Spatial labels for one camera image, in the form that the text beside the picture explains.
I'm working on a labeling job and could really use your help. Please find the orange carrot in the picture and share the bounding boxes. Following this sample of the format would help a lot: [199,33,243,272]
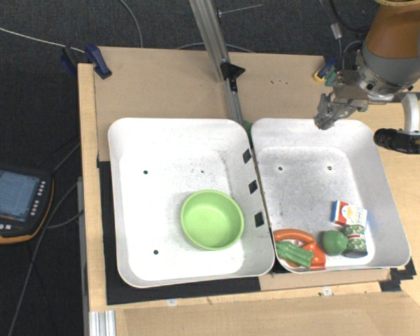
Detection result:
[289,241,328,271]

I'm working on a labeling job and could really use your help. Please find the white and red carton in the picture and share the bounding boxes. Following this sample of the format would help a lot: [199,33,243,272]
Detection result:
[330,199,369,228]

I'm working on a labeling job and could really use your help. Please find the white plastic tray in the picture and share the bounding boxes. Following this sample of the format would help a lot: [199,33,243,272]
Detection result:
[250,117,412,274]
[107,117,276,289]

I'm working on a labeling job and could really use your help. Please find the orange sausage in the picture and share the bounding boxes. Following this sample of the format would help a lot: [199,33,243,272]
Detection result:
[273,228,316,249]

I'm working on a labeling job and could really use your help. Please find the green ball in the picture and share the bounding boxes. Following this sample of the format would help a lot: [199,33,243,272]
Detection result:
[321,230,349,257]

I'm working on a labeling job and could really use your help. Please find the green bowl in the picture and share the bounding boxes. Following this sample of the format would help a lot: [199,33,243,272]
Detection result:
[180,189,246,252]

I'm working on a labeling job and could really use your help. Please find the green bean pods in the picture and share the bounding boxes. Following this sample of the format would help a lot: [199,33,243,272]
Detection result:
[275,240,316,270]

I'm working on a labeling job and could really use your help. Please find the black cylinder on white bracket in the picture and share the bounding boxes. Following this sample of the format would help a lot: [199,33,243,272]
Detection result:
[372,91,420,155]

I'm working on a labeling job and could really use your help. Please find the green and white can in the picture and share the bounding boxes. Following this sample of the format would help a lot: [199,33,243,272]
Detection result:
[342,223,369,259]

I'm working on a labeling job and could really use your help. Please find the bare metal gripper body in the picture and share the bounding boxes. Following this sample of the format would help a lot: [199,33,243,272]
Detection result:
[329,69,407,113]

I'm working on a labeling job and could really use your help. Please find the pale wood board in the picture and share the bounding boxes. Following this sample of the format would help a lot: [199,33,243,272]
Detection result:
[93,45,420,314]

